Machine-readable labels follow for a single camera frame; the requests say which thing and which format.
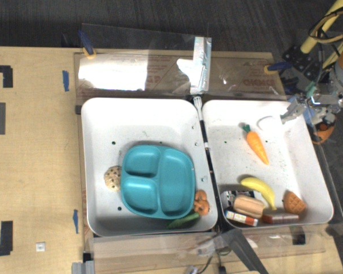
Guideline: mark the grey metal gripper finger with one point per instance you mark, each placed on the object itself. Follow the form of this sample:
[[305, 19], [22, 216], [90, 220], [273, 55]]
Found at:
[[292, 111]]

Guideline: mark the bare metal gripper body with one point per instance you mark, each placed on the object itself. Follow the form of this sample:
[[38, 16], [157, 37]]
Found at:
[[327, 99]]

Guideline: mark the orange carrot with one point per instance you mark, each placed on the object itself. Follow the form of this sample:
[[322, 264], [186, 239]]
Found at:
[[256, 145]]

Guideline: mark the white plastic tray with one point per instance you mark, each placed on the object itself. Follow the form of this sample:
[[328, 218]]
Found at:
[[108, 130], [297, 164]]

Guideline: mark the yellow banana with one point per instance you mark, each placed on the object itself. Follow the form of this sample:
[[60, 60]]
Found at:
[[263, 188]]

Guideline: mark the brown waffle biscuit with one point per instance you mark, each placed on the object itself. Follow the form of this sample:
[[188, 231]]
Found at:
[[294, 203]]

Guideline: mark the tan bread loaf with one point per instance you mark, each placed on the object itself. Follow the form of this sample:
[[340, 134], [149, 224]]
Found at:
[[248, 206]]

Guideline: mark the black and white packet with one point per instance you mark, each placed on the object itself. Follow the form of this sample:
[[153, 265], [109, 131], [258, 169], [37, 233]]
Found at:
[[228, 196]]

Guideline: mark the brown sausage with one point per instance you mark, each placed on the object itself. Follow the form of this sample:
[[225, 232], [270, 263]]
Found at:
[[280, 218]]

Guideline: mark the white and orange carton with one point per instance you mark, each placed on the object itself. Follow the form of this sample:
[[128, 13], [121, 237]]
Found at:
[[241, 218]]

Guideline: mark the orange pretzel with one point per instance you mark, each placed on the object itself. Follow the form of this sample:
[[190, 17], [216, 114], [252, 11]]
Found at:
[[201, 205]]

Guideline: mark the blue divided plate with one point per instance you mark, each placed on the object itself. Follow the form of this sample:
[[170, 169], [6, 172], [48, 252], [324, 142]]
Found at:
[[160, 181]]

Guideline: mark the green pea pod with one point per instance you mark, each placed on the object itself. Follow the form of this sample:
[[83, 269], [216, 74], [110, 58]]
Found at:
[[183, 222]]

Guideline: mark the tan chocolate chip biscuit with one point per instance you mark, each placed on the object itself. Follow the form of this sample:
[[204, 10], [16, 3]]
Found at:
[[112, 178]]

